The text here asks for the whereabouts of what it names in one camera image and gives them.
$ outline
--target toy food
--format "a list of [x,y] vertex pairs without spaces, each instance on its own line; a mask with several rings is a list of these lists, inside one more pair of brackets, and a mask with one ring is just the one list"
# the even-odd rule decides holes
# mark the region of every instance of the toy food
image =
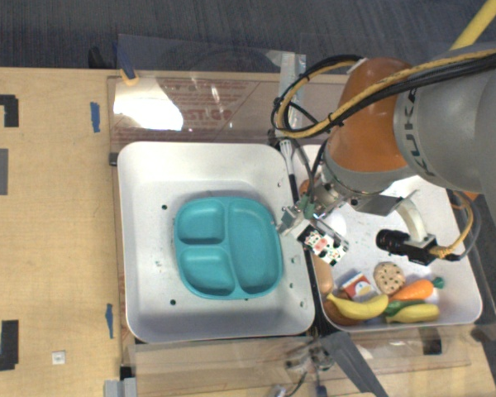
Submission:
[[316,272],[317,288],[322,297],[325,297],[334,289],[331,266],[316,255],[312,256],[312,264]]
[[327,296],[346,318],[354,320],[367,320],[376,318],[388,307],[389,297],[386,294],[376,295],[363,303],[339,299],[332,294]]
[[359,303],[372,299],[378,294],[362,272],[345,282],[341,288],[351,300]]
[[400,309],[394,316],[387,316],[386,321],[400,323],[431,322],[439,318],[439,308],[435,304],[414,304]]
[[[337,295],[340,299],[348,299],[349,297],[344,291],[340,291]],[[323,301],[323,309],[327,317],[337,325],[341,325],[343,327],[350,327],[352,325],[358,325],[360,323],[359,320],[350,319],[341,314],[338,306],[336,306],[331,300]]]
[[424,300],[393,300],[390,301],[388,307],[384,310],[386,316],[394,316],[401,309],[407,306],[413,306],[414,304],[426,303]]
[[400,291],[391,296],[392,300],[419,300],[427,299],[433,293],[434,287],[442,288],[444,281],[442,278],[430,280],[416,280],[401,288]]
[[381,293],[392,295],[406,283],[403,270],[390,261],[379,263],[373,272],[374,282]]

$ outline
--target white sink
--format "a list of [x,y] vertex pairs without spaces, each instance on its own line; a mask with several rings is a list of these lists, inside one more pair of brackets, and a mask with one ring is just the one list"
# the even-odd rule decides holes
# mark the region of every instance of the white sink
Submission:
[[179,276],[174,217],[190,200],[238,196],[264,204],[279,222],[292,203],[283,157],[258,144],[135,142],[119,155],[126,317],[144,342],[296,335],[314,320],[302,246],[280,237],[283,276],[267,295],[216,300]]

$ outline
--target wire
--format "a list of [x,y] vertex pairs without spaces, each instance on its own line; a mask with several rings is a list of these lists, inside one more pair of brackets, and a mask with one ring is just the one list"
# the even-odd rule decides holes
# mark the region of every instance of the wire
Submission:
[[291,139],[290,141],[292,142],[293,146],[296,147],[296,150],[298,151],[299,160],[301,161],[301,163],[305,166],[305,169],[307,170],[308,200],[310,203],[314,203],[314,175],[312,174],[310,164],[308,163],[307,154],[305,153],[305,150],[303,149],[303,147],[301,147],[299,145],[297,140]]
[[[274,110],[271,115],[271,122],[274,125],[276,129],[279,129],[280,131],[283,132],[285,136],[289,136],[292,138],[308,138],[312,136],[319,135],[331,127],[334,127],[335,125],[341,125],[343,120],[341,119],[342,115],[346,115],[349,117],[351,114],[351,109],[353,112],[358,112],[358,110],[355,110],[355,107],[358,107],[360,103],[363,103],[363,101],[366,98],[369,98],[373,96],[376,93],[379,93],[380,91],[383,91],[387,89],[389,86],[394,85],[395,83],[399,83],[401,80],[406,79],[410,75],[415,75],[415,74],[422,74],[425,75],[424,77],[421,77],[421,80],[423,82],[427,82],[428,84],[433,83],[432,81],[433,78],[433,69],[440,69],[443,67],[452,68],[453,70],[452,75],[455,69],[459,69],[457,72],[458,76],[461,76],[462,74],[467,74],[464,72],[463,64],[466,63],[467,65],[470,64],[470,67],[474,69],[475,71],[483,70],[483,69],[488,69],[487,63],[482,63],[481,66],[476,64],[476,67],[472,64],[472,62],[475,62],[477,60],[483,60],[488,56],[496,55],[496,49],[492,50],[481,50],[481,51],[476,51],[476,52],[471,52],[471,53],[465,53],[463,55],[457,55],[457,56],[451,56],[451,57],[446,57],[443,59],[439,60],[433,60],[431,62],[426,62],[422,65],[418,66],[413,66],[412,68],[404,69],[399,72],[396,72],[394,74],[391,74],[390,76],[381,79],[380,81],[370,85],[368,88],[363,90],[362,92],[358,93],[356,96],[354,96],[352,99],[347,101],[345,104],[341,105],[336,111],[331,113],[326,119],[323,121],[320,121],[316,123],[313,126],[310,127],[304,127],[304,128],[299,128],[296,130],[291,130],[286,128],[284,125],[284,113],[286,107],[289,105],[290,101],[292,100],[294,94],[304,85],[306,84],[310,78],[327,72],[329,70],[337,69],[342,66],[348,66],[351,63],[351,60],[345,60],[342,62],[338,62],[334,65],[331,66],[324,66],[318,71],[311,72],[309,70],[309,73],[307,76],[303,76],[301,79],[298,79],[295,81],[295,83],[291,84],[289,88],[285,91],[284,94],[280,98],[276,98],[274,101]],[[417,81],[413,79],[406,79],[406,86],[409,87],[409,89],[417,87]],[[390,91],[390,93],[401,93],[402,91],[397,91],[395,92],[393,89]]]
[[496,0],[487,0],[470,21],[469,25],[461,32],[450,50],[474,44],[485,31],[490,22],[496,17]]
[[289,106],[291,108],[294,108],[294,109],[300,111],[302,113],[302,115],[304,115],[310,122],[317,123],[317,119],[313,115],[311,115],[309,112],[307,112],[304,108],[302,108],[299,104],[296,104],[294,102],[290,102],[289,103]]
[[307,378],[307,372],[304,372],[303,375],[301,375],[301,378],[299,379],[294,389],[290,391],[288,394],[286,394],[285,397],[292,397],[293,395],[295,395],[303,385],[303,382],[305,382],[306,378]]
[[461,207],[466,211],[468,218],[465,224],[465,229],[452,244],[449,246],[434,246],[430,249],[430,253],[440,259],[444,259],[453,253],[454,250],[466,239],[474,222],[474,212],[472,211],[469,200],[457,191],[454,192],[454,195],[461,201]]
[[472,209],[472,213],[474,214],[474,222],[472,224],[472,229],[470,230],[470,240],[465,244],[465,251],[460,254],[460,259],[468,255],[472,251],[479,237],[479,232],[481,231],[481,214],[479,213],[479,210],[474,201],[469,199],[469,203],[470,208]]
[[314,159],[314,164],[312,165],[312,176],[316,178],[317,168],[320,166],[322,162],[323,152],[325,151],[325,147],[327,145],[327,140],[325,140],[317,151],[316,159]]
[[368,98],[364,98],[361,102],[357,103],[353,108],[346,110],[342,113],[338,120],[340,123],[344,122],[351,115],[366,108],[372,103],[383,100],[384,98],[391,97],[395,94],[403,93],[411,89],[425,87],[431,84],[439,84],[449,79],[459,78],[464,75],[477,74],[486,69],[496,67],[496,54],[487,56],[483,59],[471,60],[470,62],[463,62],[461,64],[447,65],[440,69],[434,69],[423,74],[416,74],[412,78],[403,82],[396,83],[386,87],[385,89],[372,94]]

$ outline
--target teal divided plate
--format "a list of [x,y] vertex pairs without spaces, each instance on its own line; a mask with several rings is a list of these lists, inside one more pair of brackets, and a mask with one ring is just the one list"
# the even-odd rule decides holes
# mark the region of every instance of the teal divided plate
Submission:
[[281,280],[283,260],[274,219],[250,198],[186,203],[174,220],[174,245],[185,286],[206,299],[253,299]]

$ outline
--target toy carrot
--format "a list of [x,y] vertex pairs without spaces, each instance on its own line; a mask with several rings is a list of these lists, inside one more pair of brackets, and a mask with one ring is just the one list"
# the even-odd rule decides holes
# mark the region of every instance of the toy carrot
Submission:
[[433,289],[443,288],[445,281],[442,278],[430,280],[417,280],[401,288],[400,291],[391,296],[390,300],[422,300],[427,299],[433,293]]

